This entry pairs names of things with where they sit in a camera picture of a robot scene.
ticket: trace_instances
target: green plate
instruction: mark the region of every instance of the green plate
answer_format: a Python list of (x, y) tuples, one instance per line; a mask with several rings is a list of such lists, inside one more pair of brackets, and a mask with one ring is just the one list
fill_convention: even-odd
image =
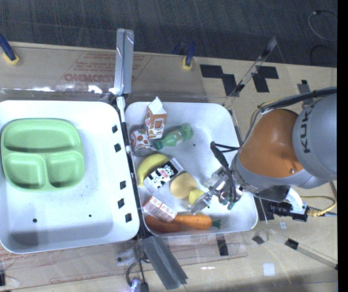
[(70, 188), (85, 174), (80, 135), (61, 119), (18, 119), (1, 134), (1, 159), (15, 188), (45, 191)]

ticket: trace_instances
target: brown and white carton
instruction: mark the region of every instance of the brown and white carton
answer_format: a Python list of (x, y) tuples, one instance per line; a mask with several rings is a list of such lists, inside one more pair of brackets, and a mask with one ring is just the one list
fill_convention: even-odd
[(156, 97), (148, 107), (145, 114), (145, 128), (148, 132), (148, 139), (160, 139), (163, 136), (167, 112), (159, 97)]

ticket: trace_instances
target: yellow banana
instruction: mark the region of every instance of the yellow banana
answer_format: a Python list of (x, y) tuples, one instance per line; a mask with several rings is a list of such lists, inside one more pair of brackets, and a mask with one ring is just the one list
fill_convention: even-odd
[(144, 179), (150, 174), (155, 167), (169, 161), (168, 157), (161, 153), (155, 153), (146, 157), (137, 167), (136, 176), (138, 186), (143, 186)]

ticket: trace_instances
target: toy bottle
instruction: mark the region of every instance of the toy bottle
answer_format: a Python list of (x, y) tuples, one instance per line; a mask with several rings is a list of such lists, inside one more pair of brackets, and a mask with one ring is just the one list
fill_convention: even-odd
[(181, 126), (181, 128), (171, 131), (165, 135), (164, 138), (154, 142), (154, 147), (157, 150), (165, 146), (176, 146), (193, 137), (193, 130), (189, 124)]

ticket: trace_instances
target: dark floor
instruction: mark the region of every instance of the dark floor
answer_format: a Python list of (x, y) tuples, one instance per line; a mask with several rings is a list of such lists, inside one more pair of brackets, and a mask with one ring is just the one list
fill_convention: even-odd
[(255, 60), (275, 36), (276, 63), (336, 67), (337, 13), (338, 0), (0, 0), (0, 32), (113, 49), (116, 30), (126, 28), (135, 51), (170, 54), (194, 41), (196, 56), (239, 60)]

